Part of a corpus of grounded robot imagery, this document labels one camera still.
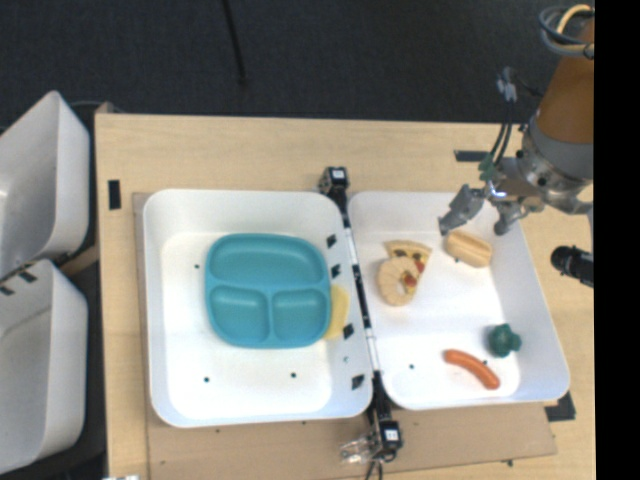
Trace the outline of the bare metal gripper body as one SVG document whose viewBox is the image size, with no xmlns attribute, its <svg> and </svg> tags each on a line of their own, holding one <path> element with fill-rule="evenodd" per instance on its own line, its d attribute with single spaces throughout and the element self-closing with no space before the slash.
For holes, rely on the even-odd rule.
<svg viewBox="0 0 640 480">
<path fill-rule="evenodd" d="M 502 213 L 528 214 L 552 207 L 565 214 L 587 214 L 593 203 L 580 199 L 591 182 L 566 175 L 534 153 L 517 153 L 500 161 L 481 161 L 481 180 L 489 202 Z"/>
</svg>

